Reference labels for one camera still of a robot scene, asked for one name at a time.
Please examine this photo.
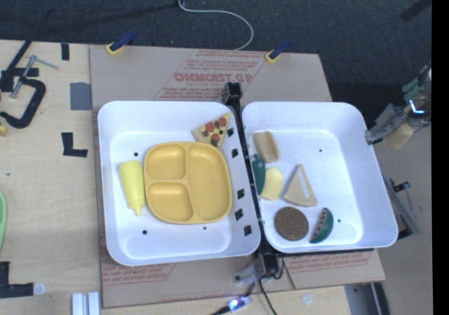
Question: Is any tan bread piece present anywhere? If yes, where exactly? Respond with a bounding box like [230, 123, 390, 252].
[383, 123, 415, 151]

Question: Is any watermelon slice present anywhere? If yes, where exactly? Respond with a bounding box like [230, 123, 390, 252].
[309, 207, 335, 245]

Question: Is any yellow squeeze bottle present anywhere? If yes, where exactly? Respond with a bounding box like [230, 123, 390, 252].
[117, 159, 146, 217]

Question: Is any tan wedge sandwich slice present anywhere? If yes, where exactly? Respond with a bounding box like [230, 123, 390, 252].
[283, 163, 318, 208]

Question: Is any green and yellow corn cob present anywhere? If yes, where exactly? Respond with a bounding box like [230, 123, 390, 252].
[251, 154, 283, 201]

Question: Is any white plastic tray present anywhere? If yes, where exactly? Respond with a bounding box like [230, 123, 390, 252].
[97, 100, 262, 267]
[241, 101, 399, 254]

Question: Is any brown round biscuit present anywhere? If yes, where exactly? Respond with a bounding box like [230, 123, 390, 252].
[274, 206, 310, 242]

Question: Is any yellow divided plate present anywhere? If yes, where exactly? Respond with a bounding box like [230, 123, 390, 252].
[142, 141, 234, 225]

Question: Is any brown cardboard board red print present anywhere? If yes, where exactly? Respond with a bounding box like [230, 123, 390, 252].
[88, 45, 386, 309]

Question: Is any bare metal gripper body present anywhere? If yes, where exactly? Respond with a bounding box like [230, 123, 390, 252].
[395, 95, 432, 131]

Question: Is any thin black rod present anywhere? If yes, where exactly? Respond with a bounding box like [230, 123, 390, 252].
[229, 101, 270, 257]

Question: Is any tan bread bun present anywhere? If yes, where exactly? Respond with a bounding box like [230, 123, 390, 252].
[253, 130, 280, 163]

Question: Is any black block with thin wires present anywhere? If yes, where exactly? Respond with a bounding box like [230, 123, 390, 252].
[257, 252, 283, 278]
[222, 81, 243, 106]

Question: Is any pizza slice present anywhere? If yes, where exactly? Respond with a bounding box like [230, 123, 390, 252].
[191, 112, 232, 149]

